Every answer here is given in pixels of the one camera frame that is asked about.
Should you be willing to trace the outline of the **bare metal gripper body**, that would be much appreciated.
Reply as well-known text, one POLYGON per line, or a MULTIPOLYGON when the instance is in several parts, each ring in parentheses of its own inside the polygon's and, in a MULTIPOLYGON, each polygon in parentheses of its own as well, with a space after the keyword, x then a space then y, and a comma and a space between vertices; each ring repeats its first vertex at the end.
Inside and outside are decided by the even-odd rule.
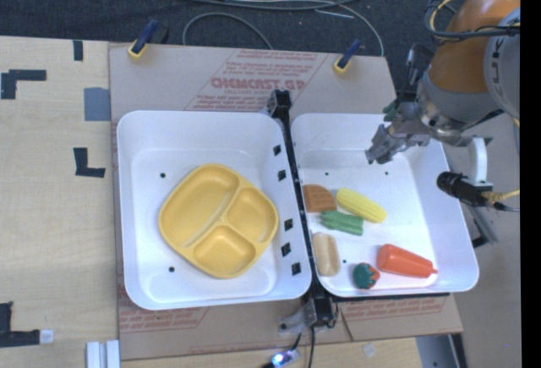
POLYGON ((463 142, 464 123, 447 117, 431 102, 398 102, 386 107, 386 145, 390 151, 426 146, 431 139, 450 146, 463 142))

